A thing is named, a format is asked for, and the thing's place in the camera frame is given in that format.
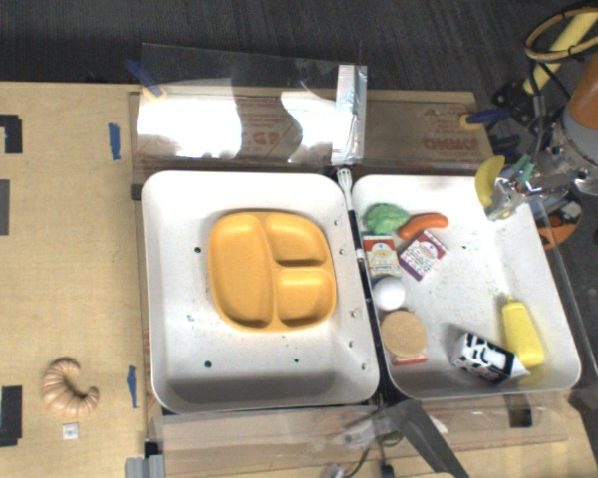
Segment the dark floor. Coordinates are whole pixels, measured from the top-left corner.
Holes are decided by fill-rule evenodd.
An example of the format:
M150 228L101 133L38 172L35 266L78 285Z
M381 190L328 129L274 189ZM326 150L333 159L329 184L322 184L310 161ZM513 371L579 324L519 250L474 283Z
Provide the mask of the dark floor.
M0 81L134 82L124 58L156 43L363 63L371 89L471 91L487 108L505 83L526 77L523 36L577 1L0 0ZM559 76L572 88L581 69L571 63ZM552 109L563 104L545 93ZM598 458L598 198L582 206L560 253L569 304L582 315L579 341L588 337L595 359L576 400Z

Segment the orange sausage toy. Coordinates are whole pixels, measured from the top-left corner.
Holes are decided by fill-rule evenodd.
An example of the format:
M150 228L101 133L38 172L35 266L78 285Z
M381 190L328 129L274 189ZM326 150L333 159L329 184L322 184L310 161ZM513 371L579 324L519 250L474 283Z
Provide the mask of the orange sausage toy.
M446 228L448 225L448 218L439 212L415 214L397 230L397 235L404 241L409 241L427 228Z

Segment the croissant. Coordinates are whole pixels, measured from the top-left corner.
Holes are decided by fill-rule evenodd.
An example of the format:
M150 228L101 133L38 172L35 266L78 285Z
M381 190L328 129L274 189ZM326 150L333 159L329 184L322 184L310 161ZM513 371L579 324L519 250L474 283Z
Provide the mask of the croissant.
M71 418L91 414L98 406L100 393L96 387L82 394L73 387L71 378L80 373L80 365L71 358L60 358L51 363L42 377L42 399L54 413Z

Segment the wooden table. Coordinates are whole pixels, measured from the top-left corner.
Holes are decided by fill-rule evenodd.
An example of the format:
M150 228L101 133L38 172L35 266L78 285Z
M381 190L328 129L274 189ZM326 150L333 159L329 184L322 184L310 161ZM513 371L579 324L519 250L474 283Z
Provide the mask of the wooden table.
M22 119L24 143L22 153L6 154L0 128L0 179L10 181L9 235L0 236L0 391L23 387L23 436L17 446L0 448L0 477L122 477L126 459L143 454L147 410L129 138L129 95L137 91L0 83L0 114ZM121 132L120 159L112 155L110 123ZM46 367L64 356L82 367L76 387L94 385L101 394L93 414L78 420L80 437L71 440L63 440L62 425L76 420L53 416L40 392ZM127 384L130 366L137 408ZM597 476L580 416L562 398L557 403L564 440L459 451L458 459L474 477ZM430 472L418 456L392 463L398 476ZM322 472L323 466L244 476ZM380 476L378 466L368 463L357 476Z

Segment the white plastic tray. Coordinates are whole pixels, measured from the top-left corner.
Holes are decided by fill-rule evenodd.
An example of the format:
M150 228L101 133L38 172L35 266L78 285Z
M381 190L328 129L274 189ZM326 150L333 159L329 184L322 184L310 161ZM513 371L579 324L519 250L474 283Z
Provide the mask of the white plastic tray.
M377 356L337 184L315 174L165 171L145 183L142 209L152 386L163 406L185 413L350 404L372 396ZM228 213L257 209L305 216L325 233L338 300L319 326L249 333L215 310L210 229Z
M491 222L476 198L473 177L369 175L353 187L362 215L376 203L410 211L440 212L445 229L431 229L448 248L437 270L421 281L404 273L405 306L428 330L429 360L394 366L397 389L419 399L459 398L515 392L564 390L580 376L580 359L529 205L506 220ZM360 230L364 227L360 221ZM477 333L504 347L500 309L507 296L530 311L546 351L530 377L493 386L449 363L461 332Z

